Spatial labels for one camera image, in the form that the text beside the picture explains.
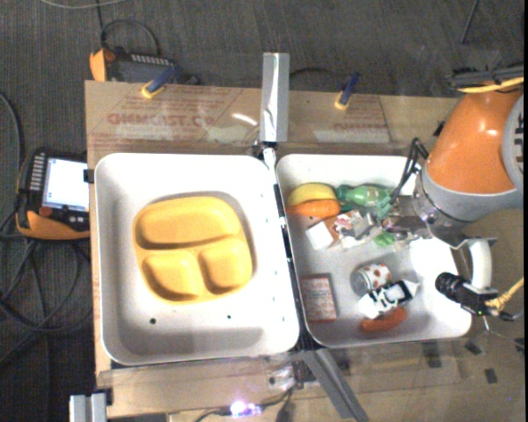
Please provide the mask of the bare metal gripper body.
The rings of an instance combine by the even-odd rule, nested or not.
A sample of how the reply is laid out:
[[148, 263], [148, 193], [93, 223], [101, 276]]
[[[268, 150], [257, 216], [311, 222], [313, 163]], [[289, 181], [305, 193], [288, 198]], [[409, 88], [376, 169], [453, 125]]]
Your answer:
[[407, 231], [412, 237], [435, 237], [444, 240], [450, 235], [444, 214], [432, 200], [421, 193], [400, 195], [385, 218], [385, 230]]

